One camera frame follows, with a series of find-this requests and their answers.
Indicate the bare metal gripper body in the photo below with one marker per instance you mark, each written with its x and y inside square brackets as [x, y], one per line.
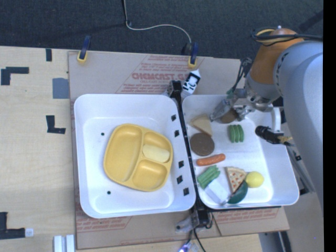
[244, 98]

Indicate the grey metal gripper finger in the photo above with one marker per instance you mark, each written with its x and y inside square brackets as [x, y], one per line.
[242, 113]
[219, 111]

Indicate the brown round toy food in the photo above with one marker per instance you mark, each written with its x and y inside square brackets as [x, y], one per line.
[228, 117]

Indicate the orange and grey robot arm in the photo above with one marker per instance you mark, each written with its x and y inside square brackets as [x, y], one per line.
[302, 88]

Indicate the tan bread slice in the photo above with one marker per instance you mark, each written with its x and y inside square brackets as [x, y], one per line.
[203, 123]

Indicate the green pea pod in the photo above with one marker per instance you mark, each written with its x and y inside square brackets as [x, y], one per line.
[236, 133]

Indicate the brown round biscuit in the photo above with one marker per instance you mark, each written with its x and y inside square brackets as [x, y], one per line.
[202, 144]

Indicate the white plastic tray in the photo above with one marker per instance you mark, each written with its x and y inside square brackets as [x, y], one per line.
[252, 151]
[94, 146]

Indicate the white and black carton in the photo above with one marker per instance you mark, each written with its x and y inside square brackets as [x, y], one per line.
[191, 81]

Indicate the thin black rod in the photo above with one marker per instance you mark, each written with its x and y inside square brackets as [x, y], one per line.
[187, 146]

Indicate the orange sausage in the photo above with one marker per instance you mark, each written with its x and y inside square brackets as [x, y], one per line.
[210, 159]

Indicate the pizza slice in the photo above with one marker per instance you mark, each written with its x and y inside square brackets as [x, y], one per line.
[234, 178]

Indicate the green beans bundle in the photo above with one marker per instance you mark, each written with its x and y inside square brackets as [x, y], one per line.
[208, 176]

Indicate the yellow lemon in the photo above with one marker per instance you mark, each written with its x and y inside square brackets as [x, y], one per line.
[254, 179]

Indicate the pale yellow potato slice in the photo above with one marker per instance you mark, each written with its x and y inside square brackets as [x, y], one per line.
[156, 153]

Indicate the white rectangular packet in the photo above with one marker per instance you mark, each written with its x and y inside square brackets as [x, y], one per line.
[216, 190]

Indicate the dark green wedge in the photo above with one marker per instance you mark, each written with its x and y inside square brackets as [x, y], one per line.
[240, 195]

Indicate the yellow divided plate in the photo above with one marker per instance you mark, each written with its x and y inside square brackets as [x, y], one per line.
[123, 151]

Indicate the brown cardboard board red print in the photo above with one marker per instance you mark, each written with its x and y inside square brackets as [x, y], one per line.
[110, 72]

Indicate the black cylinder on white bracket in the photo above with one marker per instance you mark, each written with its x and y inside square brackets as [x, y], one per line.
[267, 135]

